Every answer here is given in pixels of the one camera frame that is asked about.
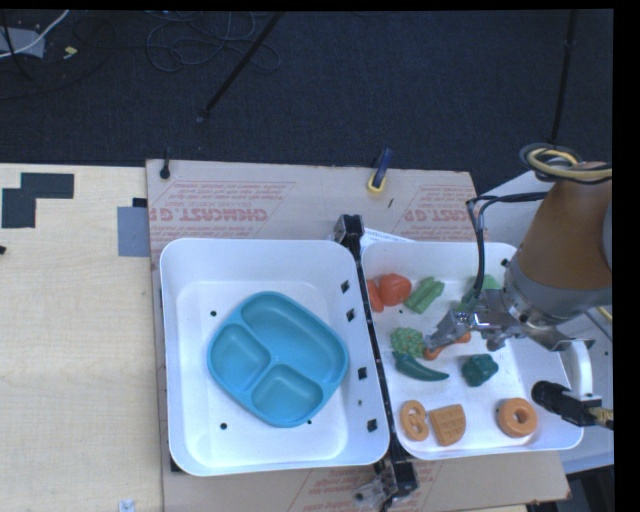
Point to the blue divided plate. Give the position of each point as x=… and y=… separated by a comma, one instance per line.
x=280, y=357

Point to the white plastic tray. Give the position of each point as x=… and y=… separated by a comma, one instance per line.
x=480, y=415
x=195, y=380

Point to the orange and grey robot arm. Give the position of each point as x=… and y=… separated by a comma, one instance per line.
x=565, y=240

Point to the black cylinder on white bracket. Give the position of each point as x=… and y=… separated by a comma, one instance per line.
x=555, y=397

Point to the orange doughnut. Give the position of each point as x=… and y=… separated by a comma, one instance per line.
x=506, y=421

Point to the orange carrot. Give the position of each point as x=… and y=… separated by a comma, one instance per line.
x=374, y=297

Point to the dark green chili pepper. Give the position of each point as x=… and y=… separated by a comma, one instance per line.
x=415, y=369

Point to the orange waffle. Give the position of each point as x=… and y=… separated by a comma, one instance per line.
x=447, y=425

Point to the green grapes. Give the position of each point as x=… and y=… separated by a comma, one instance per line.
x=406, y=342

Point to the brown cardboard board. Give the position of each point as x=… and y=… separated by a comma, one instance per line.
x=300, y=210

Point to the orange sausage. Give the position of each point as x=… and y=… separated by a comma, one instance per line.
x=434, y=353

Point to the thin black rod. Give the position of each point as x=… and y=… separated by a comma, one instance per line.
x=372, y=325

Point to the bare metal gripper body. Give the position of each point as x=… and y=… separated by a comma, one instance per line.
x=500, y=315

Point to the red tomato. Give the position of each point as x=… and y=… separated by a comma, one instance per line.
x=395, y=289

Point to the dark green bell pepper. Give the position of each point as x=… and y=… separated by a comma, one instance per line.
x=479, y=370

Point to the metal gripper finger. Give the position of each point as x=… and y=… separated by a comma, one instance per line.
x=462, y=319
x=442, y=335

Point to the orange pretzel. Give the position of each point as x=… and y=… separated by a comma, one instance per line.
x=413, y=421

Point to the white paper sheet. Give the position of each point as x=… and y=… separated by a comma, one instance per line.
x=385, y=236

